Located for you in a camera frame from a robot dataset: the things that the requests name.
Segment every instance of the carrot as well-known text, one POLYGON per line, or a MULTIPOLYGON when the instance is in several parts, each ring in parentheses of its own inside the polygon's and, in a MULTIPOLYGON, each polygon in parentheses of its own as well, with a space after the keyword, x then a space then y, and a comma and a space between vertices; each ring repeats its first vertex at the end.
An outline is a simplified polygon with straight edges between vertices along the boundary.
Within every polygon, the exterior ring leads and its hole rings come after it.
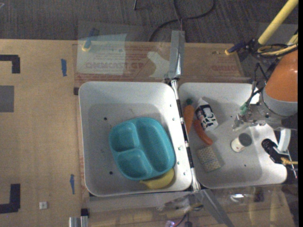
POLYGON ((191 125, 193 124, 195 108, 192 106, 193 101, 189 98, 186 100, 187 105, 183 110, 186 132, 189 134, 191 125))
POLYGON ((194 128, 196 130, 196 133, 200 137, 200 139, 206 144, 211 146, 213 144, 213 140, 207 136, 204 129, 202 128, 200 120, 196 119, 194 120, 194 128))

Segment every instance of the teal plate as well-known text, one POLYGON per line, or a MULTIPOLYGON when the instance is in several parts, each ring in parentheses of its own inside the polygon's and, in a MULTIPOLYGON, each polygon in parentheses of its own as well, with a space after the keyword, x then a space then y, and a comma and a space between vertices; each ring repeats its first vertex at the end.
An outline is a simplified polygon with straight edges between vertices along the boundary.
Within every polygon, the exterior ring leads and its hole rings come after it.
POLYGON ((130 180, 157 177, 176 162, 167 133, 153 118, 134 118, 116 125, 109 133, 109 146, 118 169, 130 180))

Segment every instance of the white small square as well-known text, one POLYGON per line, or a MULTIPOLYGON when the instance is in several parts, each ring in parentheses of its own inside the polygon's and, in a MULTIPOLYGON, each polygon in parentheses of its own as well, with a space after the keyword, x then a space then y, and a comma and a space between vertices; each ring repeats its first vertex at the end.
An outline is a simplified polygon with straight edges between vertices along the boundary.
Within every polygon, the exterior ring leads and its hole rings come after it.
POLYGON ((39 209, 40 210, 45 210, 48 208, 47 202, 39 202, 39 209))

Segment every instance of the banana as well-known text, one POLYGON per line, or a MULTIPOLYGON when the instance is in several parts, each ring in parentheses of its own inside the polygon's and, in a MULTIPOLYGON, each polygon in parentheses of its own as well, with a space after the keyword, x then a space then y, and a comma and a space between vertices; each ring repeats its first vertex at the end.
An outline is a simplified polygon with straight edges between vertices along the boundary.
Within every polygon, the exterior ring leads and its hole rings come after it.
POLYGON ((153 178, 151 180, 141 180, 140 183, 145 184, 149 189, 161 189, 168 186, 174 178, 175 171, 170 169, 160 177, 153 178))

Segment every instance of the gray square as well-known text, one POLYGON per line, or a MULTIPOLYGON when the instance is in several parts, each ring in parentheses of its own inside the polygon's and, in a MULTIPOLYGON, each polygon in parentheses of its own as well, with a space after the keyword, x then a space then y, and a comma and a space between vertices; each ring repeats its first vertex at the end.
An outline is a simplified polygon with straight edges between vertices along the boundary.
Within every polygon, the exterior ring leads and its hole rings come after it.
POLYGON ((14 86, 0 86, 0 113, 14 112, 14 86))

